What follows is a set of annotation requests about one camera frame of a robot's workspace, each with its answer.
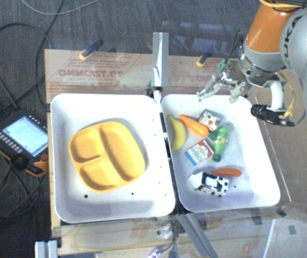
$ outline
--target toy banana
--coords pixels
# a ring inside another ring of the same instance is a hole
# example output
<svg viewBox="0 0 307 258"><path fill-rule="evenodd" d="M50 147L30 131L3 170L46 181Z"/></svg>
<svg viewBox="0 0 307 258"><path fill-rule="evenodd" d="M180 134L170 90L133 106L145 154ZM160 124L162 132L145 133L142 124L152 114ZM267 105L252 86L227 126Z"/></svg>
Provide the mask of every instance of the toy banana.
<svg viewBox="0 0 307 258"><path fill-rule="evenodd" d="M172 145L172 150L177 151L183 146L186 141L186 129L182 122L174 119L172 116L169 116L168 119L172 122L175 131L175 138Z"/></svg>

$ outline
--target yellow divided plate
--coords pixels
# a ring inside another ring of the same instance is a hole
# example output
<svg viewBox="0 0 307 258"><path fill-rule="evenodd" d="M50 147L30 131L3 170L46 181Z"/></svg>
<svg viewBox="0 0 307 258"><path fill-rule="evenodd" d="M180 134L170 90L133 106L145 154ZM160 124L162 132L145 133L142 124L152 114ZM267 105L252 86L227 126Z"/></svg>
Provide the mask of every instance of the yellow divided plate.
<svg viewBox="0 0 307 258"><path fill-rule="evenodd" d="M145 170L137 142L127 127L116 121L95 124L74 134L69 154L84 184L95 192L123 187Z"/></svg>

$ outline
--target toy carrot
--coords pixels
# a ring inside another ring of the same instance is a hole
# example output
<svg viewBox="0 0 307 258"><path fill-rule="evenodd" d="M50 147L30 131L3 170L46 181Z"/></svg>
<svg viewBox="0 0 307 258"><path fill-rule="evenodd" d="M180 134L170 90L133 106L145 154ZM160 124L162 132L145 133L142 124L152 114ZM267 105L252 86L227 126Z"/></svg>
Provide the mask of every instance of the toy carrot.
<svg viewBox="0 0 307 258"><path fill-rule="evenodd" d="M200 122L188 118L186 116L184 116L183 114L179 115L179 118L184 122L184 124L186 124L186 126L188 128L190 128L194 133L202 136L202 137L206 137L209 133L208 127L204 124L201 124Z"/></svg>
<svg viewBox="0 0 307 258"><path fill-rule="evenodd" d="M212 173L214 176L233 176L233 177L239 177L242 174L242 172L239 169L236 168L220 168Z"/></svg>

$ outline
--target white cable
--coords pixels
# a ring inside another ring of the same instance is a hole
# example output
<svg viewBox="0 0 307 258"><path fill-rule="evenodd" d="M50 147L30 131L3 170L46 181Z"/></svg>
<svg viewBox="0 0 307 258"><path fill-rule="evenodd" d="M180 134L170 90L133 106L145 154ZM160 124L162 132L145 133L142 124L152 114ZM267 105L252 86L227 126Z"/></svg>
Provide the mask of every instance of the white cable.
<svg viewBox="0 0 307 258"><path fill-rule="evenodd" d="M79 9L81 9L81 8L84 8L85 6L89 6L89 5L91 5L91 4L93 4L93 3L96 3L97 1L100 1L100 0L94 0L94 1L91 1L91 2L89 2L89 3L87 3L87 4L84 4L84 5L82 5L82 6L79 6L78 8L75 8L75 9L73 9L73 10L69 10L69 11L65 11L65 12L42 12L42 11L39 11L39 10L37 10L37 9L35 9L35 8L33 8L32 6L30 6L29 4L27 4L24 0L20 0L21 2L23 2L26 6L28 6L30 9L32 9L32 10L34 10L34 11L36 11L36 12L38 12L38 13L41 13L42 15L64 15L64 14L67 14L67 13L71 13L71 12L74 12L74 11L77 11L77 10L79 10Z"/></svg>

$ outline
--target green bottle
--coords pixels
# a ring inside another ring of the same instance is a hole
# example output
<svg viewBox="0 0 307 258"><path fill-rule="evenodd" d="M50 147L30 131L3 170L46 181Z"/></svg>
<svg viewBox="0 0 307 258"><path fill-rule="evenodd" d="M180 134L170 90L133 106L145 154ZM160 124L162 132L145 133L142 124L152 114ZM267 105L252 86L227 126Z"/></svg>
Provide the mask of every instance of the green bottle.
<svg viewBox="0 0 307 258"><path fill-rule="evenodd" d="M214 155L213 160L215 162L220 162L222 159L221 154L224 152L228 145L228 137L230 135L230 130L225 126L218 127L217 137L214 140Z"/></svg>

